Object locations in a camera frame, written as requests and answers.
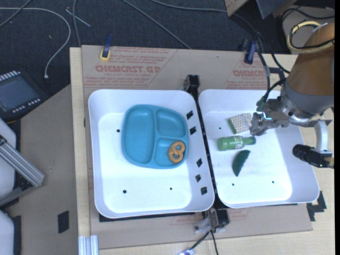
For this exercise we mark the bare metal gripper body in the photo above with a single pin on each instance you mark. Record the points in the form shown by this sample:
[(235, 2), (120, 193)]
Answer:
[(277, 113)]

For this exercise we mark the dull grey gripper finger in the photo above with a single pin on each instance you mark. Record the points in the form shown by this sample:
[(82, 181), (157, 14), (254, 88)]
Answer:
[(263, 131), (255, 123)]

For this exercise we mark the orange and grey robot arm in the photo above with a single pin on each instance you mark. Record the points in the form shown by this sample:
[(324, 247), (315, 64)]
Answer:
[(310, 73)]

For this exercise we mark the green patterned carton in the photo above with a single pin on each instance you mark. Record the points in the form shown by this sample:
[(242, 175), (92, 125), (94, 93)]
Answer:
[(239, 123)]

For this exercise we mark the green plastic bottle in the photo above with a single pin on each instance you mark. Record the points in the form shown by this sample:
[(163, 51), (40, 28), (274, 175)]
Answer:
[(231, 143)]

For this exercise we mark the dark green wedge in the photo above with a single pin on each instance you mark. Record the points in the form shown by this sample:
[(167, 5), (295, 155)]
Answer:
[(239, 162)]

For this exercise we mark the white plastic tray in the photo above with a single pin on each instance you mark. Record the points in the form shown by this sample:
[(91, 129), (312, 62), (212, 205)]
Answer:
[(265, 177), (148, 193)]

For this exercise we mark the brown toy pretzel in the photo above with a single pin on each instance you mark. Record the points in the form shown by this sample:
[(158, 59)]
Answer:
[(173, 157)]

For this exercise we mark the brown cardboard board red print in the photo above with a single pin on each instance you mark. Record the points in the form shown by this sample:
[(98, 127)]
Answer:
[(159, 68)]

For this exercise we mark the blue divided plate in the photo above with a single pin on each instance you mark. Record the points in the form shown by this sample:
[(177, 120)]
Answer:
[(140, 134)]

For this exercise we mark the black cylinder on white bracket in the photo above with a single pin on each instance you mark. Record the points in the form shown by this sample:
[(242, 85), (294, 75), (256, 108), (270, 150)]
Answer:
[(304, 152)]

